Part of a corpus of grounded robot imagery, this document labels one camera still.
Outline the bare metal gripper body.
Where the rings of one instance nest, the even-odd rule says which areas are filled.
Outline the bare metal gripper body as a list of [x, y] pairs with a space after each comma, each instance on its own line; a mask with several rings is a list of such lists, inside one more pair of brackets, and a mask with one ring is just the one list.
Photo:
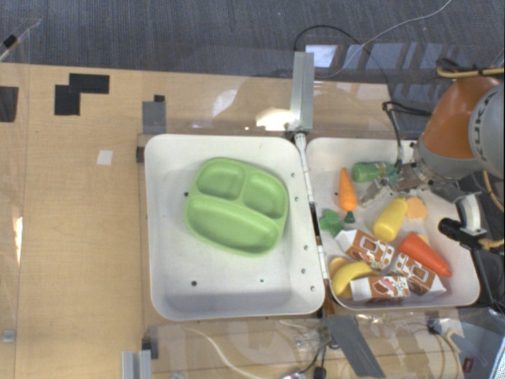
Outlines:
[[422, 163], [405, 163], [399, 168], [398, 178], [393, 183], [393, 190], [407, 192], [427, 186], [430, 181], [430, 174]]

